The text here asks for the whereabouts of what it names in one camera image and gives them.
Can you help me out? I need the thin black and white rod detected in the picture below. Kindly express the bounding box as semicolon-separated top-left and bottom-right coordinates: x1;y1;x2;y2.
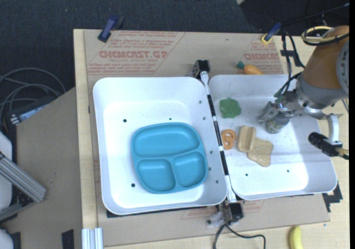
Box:
200;70;237;203

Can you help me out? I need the small green patterned can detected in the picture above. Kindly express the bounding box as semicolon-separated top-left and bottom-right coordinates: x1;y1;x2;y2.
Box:
265;117;282;134

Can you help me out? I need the beige biscuit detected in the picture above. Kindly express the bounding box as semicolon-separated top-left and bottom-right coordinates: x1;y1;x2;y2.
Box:
246;138;274;168

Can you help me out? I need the blue divided plate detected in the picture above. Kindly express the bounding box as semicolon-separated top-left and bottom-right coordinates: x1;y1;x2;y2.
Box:
130;121;210;195

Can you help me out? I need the beige bread bun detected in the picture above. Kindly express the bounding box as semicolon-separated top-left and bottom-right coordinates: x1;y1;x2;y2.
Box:
236;125;257;153

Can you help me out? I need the orange carrot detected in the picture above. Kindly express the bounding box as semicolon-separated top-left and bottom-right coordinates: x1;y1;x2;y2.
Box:
236;60;265;75

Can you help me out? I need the brown cardboard board red print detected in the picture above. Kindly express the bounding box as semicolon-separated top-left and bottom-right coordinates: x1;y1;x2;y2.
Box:
83;29;331;247

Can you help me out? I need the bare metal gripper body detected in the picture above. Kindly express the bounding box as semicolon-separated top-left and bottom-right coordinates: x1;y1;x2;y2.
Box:
276;90;330;120

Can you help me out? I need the yellow banana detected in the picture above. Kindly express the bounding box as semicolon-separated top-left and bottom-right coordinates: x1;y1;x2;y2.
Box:
289;225;304;249

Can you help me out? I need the black cylinder on white bracket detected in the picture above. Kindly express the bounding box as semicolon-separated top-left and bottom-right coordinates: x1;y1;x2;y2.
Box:
308;113;345;157

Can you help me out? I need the white plastic tray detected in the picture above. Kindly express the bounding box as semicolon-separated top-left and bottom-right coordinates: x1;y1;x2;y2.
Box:
207;73;338;201
92;76;229;216

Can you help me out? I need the orange pretzel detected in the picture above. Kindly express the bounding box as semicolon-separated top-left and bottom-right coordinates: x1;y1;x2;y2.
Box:
220;128;237;151

